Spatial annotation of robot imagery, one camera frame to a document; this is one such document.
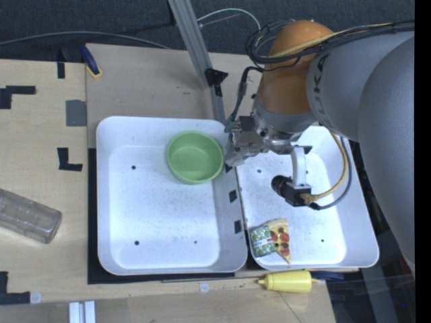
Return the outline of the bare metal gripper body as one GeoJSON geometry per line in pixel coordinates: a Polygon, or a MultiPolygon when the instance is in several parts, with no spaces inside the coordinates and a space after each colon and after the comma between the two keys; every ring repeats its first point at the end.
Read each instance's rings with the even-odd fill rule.
{"type": "Polygon", "coordinates": [[[240,116],[238,120],[230,117],[225,122],[225,132],[228,134],[225,164],[231,167],[240,166],[260,153],[289,154],[302,134],[277,131],[257,116],[240,116]]]}

